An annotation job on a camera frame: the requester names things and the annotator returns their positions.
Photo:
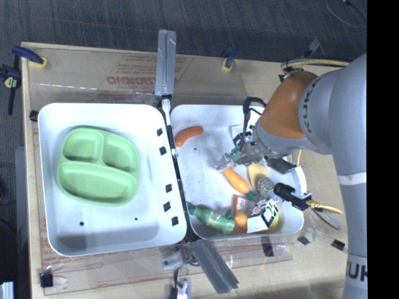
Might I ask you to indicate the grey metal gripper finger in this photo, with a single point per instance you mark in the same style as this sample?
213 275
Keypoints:
223 164
231 155

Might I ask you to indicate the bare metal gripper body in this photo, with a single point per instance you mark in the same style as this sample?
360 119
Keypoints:
251 149

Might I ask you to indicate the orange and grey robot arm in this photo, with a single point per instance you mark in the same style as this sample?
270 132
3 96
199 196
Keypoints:
330 111

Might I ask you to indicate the white plastic tray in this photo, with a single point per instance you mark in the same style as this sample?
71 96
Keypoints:
103 229
205 173

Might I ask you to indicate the yellow oval toy food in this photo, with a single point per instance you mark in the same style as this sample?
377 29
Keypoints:
256 170

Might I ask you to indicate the small green and red can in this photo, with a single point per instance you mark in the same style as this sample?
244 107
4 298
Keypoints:
265 186

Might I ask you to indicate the orange and white packet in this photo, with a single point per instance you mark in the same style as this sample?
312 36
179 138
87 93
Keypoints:
243 205

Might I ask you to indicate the orange sausage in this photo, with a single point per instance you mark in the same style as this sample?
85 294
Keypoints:
187 135

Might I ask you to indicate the green plastic bottle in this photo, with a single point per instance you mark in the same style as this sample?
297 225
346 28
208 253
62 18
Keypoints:
215 219

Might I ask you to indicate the small orange carrot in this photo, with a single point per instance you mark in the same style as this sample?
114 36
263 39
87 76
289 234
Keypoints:
240 220

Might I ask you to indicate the white carton black print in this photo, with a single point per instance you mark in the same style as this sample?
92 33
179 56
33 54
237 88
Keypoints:
262 220

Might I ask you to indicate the green divided plate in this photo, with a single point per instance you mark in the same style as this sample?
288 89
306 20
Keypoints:
96 167

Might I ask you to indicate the brown cardboard board red print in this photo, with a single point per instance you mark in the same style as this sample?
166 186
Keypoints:
93 79

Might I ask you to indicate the black cylinder on white bracket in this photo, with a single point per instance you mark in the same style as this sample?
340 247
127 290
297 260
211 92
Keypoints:
291 195

